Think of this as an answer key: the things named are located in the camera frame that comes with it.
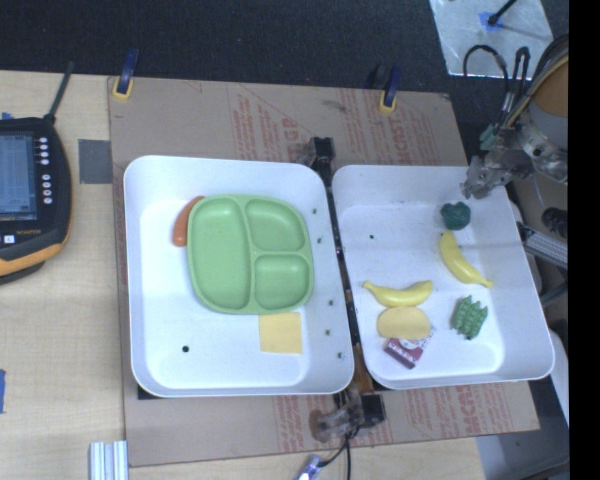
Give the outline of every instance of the green divided plate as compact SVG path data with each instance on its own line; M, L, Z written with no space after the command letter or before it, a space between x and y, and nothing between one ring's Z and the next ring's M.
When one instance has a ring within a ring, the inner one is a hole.
M210 309L269 314L302 306L313 290L313 259L302 215L279 199L221 195L189 214L189 272Z

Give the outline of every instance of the black floor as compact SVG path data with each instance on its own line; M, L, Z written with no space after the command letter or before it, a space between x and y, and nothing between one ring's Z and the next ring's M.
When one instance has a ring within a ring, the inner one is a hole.
M541 2L568 33L569 0ZM502 101L447 73L428 0L0 0L0 69L114 75L129 47L149 77L362 87L397 65L400 90L451 96L468 156Z

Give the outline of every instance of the toy banana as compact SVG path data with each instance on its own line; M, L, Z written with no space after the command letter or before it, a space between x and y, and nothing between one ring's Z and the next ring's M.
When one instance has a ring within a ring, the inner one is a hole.
M387 286L376 286L365 281L362 286L373 293L376 300L388 308L398 306L417 306L429 298L433 291L431 281L420 281L404 290L396 290Z
M477 283L491 288L493 281L485 279L478 270L469 263L456 242L452 231L446 230L440 237L440 254L447 268L463 283Z

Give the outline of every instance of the metal clamp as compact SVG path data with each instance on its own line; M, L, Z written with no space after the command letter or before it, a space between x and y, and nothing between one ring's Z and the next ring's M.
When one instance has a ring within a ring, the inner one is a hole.
M131 96L133 89L133 73L138 63L138 54L140 51L137 48L129 48L122 66L122 73L117 76L113 83L112 95L114 98L126 101Z
M396 109L396 93L398 92L399 83L400 70L397 66L393 66L389 72L389 81L385 84L380 96L379 108L383 114L391 114Z

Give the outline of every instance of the blue tape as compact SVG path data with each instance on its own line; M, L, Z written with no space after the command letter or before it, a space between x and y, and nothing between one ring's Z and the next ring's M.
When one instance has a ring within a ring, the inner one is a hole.
M7 372L0 368L0 414L4 414L4 392L7 388L7 381L5 376Z
M480 17L480 23L482 23L482 26L487 30L487 32L499 32L502 30L504 23L502 23L500 18L498 18L498 21L496 21L495 25L489 25L488 20L491 16L493 16L492 12L482 12L478 14L478 16Z

